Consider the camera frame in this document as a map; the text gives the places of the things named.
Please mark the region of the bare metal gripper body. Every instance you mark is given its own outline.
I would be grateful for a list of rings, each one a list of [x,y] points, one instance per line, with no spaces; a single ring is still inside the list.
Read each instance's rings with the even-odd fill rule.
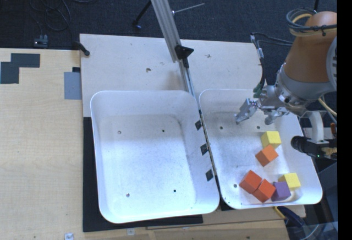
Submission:
[[[304,101],[280,85],[265,86],[259,95],[257,106],[271,117],[281,117],[288,113],[301,116],[305,113]]]

